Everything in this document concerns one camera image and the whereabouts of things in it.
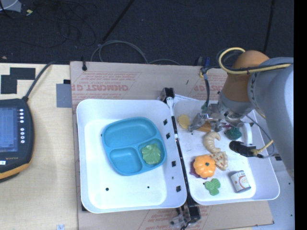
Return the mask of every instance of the blue plate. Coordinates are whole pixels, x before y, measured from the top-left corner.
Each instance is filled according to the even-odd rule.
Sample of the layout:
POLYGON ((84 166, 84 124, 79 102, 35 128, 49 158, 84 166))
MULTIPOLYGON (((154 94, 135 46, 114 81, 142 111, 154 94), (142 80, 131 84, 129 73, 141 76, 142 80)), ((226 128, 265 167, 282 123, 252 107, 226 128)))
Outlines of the blue plate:
POLYGON ((116 121, 105 127, 102 142, 113 168, 122 175, 140 174, 162 165, 166 149, 159 130, 148 118, 133 117, 116 121), (161 152, 158 163, 148 164, 142 148, 156 145, 161 152))

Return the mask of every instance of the soup can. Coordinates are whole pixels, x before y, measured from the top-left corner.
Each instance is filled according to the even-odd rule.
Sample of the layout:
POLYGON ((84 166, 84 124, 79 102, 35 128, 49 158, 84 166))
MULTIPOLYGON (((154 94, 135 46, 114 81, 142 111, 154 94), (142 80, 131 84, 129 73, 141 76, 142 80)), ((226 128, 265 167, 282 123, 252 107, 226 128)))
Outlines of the soup can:
POLYGON ((230 178, 237 193, 245 192, 251 188, 244 171, 235 172, 230 176, 230 178))

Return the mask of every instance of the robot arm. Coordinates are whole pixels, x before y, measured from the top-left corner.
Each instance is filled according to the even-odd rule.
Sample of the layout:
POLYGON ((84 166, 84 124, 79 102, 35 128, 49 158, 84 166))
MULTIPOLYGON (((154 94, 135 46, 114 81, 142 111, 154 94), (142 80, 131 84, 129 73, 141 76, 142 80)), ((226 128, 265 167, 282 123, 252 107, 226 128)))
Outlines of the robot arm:
MULTIPOLYGON (((221 130, 223 123, 242 127, 244 122, 241 118, 255 109, 265 118, 272 141, 288 173, 294 179, 293 58, 269 59, 259 51, 232 48, 220 55, 219 64, 227 71, 228 76, 220 92, 218 104, 210 104, 206 113, 198 114, 189 126, 189 131, 199 128, 206 121, 209 121, 217 132, 221 130), (234 49, 243 53, 231 69, 225 68, 221 59, 234 49)), ((234 143, 230 144, 230 148, 242 154, 234 143)), ((251 148, 248 152, 256 156, 258 150, 251 148)))

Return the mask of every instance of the yellow cable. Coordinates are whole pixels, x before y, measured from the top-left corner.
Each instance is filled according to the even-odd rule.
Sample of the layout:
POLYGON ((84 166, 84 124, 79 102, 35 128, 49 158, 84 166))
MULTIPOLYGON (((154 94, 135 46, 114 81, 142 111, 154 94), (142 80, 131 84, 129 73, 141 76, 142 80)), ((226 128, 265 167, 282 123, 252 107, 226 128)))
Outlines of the yellow cable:
POLYGON ((280 69, 280 68, 286 68, 288 66, 290 66, 291 64, 281 64, 281 65, 274 65, 274 66, 269 66, 269 67, 265 67, 265 68, 261 68, 261 69, 249 69, 248 71, 247 70, 243 70, 243 71, 232 71, 232 70, 229 70, 227 69, 223 64, 222 64, 222 58, 225 54, 227 54, 229 51, 233 51, 233 50, 239 50, 239 51, 242 51, 242 52, 245 52, 244 49, 242 48, 239 48, 239 47, 233 47, 233 48, 229 48, 229 49, 226 49, 223 53, 220 54, 219 56, 219 65, 220 67, 228 72, 228 73, 231 73, 231 74, 236 74, 236 75, 239 75, 239 74, 249 74, 249 73, 252 73, 252 72, 259 72, 259 71, 269 71, 269 70, 274 70, 274 69, 280 69))
POLYGON ((270 140, 263 148, 260 149, 252 149, 250 150, 252 153, 254 153, 255 155, 257 155, 258 153, 262 152, 263 150, 265 150, 268 146, 270 146, 273 143, 273 140, 270 140))
POLYGON ((264 119, 266 119, 265 118, 265 115, 263 115, 260 111, 258 111, 257 109, 255 109, 256 111, 257 111, 257 113, 261 116, 261 117, 263 117, 264 119))

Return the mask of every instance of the toy pumpkin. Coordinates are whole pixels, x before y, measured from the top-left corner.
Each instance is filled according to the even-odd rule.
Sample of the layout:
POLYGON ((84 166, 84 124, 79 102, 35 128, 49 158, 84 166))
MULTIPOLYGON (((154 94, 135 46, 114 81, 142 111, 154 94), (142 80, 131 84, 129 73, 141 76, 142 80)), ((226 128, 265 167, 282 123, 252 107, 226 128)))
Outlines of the toy pumpkin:
POLYGON ((196 174, 201 178, 212 177, 215 172, 215 161, 209 155, 200 155, 193 163, 196 174))

